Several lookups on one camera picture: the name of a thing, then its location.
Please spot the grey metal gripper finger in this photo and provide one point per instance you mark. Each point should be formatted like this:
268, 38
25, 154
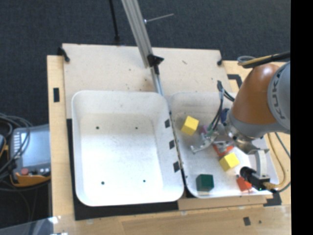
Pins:
203, 144
223, 144

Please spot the black cylinder on white bracket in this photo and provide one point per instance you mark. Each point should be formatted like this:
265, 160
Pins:
254, 177

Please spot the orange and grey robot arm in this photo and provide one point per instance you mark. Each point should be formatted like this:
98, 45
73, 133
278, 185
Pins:
256, 99

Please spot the pink cube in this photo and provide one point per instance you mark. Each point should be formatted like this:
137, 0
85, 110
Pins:
203, 129

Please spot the white plastic tray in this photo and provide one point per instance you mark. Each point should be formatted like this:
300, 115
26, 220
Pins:
207, 160
122, 150

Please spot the green cube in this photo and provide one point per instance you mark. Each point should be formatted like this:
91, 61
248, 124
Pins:
205, 183

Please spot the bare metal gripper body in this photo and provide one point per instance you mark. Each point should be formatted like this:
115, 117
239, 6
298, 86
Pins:
242, 142

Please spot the blue cube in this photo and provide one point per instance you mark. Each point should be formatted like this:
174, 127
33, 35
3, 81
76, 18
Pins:
225, 116

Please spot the yellow cube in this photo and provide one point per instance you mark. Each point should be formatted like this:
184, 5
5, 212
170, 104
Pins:
229, 161
189, 125

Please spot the orange cube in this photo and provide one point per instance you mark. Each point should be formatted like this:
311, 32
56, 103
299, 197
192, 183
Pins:
221, 151
243, 184

